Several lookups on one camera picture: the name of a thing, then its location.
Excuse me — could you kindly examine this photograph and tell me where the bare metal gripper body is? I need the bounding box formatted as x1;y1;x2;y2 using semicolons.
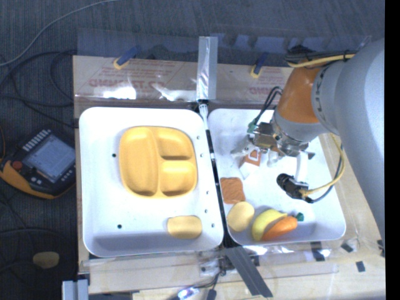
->
249;121;316;160

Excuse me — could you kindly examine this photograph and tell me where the white and orange carton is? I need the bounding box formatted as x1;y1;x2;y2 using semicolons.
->
238;148;263;181

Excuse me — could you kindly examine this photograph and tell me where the white plastic tray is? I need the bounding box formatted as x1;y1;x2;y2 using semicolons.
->
78;106;225;259
207;107;348;248

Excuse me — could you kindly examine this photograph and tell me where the brown square biscuit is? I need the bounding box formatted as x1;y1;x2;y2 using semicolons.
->
219;177;246;205

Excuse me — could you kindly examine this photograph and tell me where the yellow banana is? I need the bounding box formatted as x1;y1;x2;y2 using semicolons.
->
251;208;288;242

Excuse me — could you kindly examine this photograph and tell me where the yellow round biscuit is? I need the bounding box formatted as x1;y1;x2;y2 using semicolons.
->
226;201;256;233

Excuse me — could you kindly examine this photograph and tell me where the orange carrot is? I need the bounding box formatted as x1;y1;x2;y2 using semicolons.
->
261;212;305;241

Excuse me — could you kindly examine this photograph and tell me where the yellow bread roll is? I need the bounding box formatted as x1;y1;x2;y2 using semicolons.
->
166;214;204;240

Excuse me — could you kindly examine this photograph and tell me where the yellow divided plate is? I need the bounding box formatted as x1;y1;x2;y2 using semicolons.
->
118;125;199;199

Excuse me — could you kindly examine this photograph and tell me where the brown cardboard board red print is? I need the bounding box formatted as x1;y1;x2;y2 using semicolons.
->
72;54;359;262

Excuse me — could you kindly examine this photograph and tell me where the black cylinder on white bracket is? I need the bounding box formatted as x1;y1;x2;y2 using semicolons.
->
276;152;315;200

